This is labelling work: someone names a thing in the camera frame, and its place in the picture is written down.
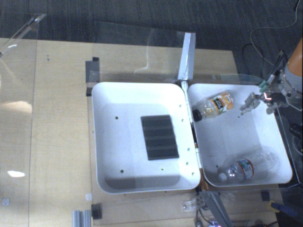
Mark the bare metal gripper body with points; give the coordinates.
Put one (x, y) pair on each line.
(287, 98)

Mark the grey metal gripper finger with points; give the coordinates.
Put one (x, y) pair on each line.
(250, 103)
(270, 108)

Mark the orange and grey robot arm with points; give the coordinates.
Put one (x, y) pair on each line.
(297, 63)

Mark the orange juice bottle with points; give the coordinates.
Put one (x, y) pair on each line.
(219, 105)

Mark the white plastic tray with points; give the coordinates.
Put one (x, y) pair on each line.
(236, 138)
(123, 136)

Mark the clear plastic water bottle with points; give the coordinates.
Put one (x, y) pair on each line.
(243, 168)

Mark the black ribbed rectangular block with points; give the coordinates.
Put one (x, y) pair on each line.
(159, 137)

